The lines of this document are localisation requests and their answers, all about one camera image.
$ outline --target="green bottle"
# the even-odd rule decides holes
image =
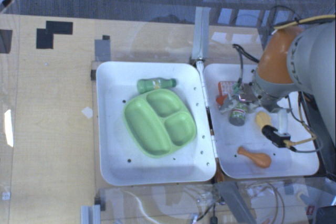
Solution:
[[[141,80],[138,80],[138,83],[136,86],[138,87],[139,93],[145,93],[145,92],[149,92],[152,90],[175,87],[176,80],[175,79],[163,79],[163,78],[141,79]]]

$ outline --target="white plastic tray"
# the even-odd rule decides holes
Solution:
[[[197,126],[196,138],[162,158],[146,156],[132,140],[122,119],[128,101],[138,95],[136,82],[175,78],[172,90],[182,99]],[[112,185],[202,182],[216,171],[215,157],[198,71],[182,63],[105,62],[97,70],[100,162]]]
[[[252,80],[251,70],[256,66],[244,65],[243,82]],[[239,77],[240,65],[211,64],[205,68],[204,76],[209,96],[209,106],[218,149],[220,165],[223,171],[232,178],[263,178],[304,176],[315,174],[319,168],[319,160],[316,153],[294,153],[286,148],[277,148],[261,133],[255,122],[254,114],[247,114],[245,125],[237,127],[229,123],[229,114],[221,114],[215,101],[218,95],[219,81],[236,81]],[[294,114],[298,115],[297,94],[290,95]],[[278,104],[288,107],[288,101],[282,99]],[[276,114],[271,115],[272,124],[278,126]],[[288,132],[293,141],[299,141],[310,137],[310,134],[288,115]],[[270,167],[263,169],[254,165],[250,159],[238,155],[237,149],[243,146],[251,152],[263,152],[272,159]],[[314,150],[312,142],[297,145],[298,150]]]

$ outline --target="green plate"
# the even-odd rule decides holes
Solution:
[[[143,153],[163,157],[196,136],[196,124],[181,99],[171,90],[139,95],[123,109],[126,127]]]

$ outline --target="wooden table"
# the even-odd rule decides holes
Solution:
[[[2,74],[8,71],[4,67],[17,70],[10,80],[16,83],[17,76],[10,223],[79,223],[80,207],[91,206],[96,194],[93,119],[82,113],[92,108],[95,39],[110,36],[112,60],[188,62],[194,26],[1,18],[0,29],[14,30],[11,53],[0,55]],[[36,29],[46,28],[47,20],[73,22],[73,33],[55,34],[54,49],[36,49]],[[249,53],[255,57],[262,53],[256,29],[211,26],[209,32],[210,57],[238,62],[231,42],[239,37]]]

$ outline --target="robotic arm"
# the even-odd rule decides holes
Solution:
[[[251,88],[259,104],[271,113],[282,109],[277,102],[290,92],[314,95],[335,145],[334,18],[331,15],[332,22],[306,30],[299,26],[278,27],[260,59]]]

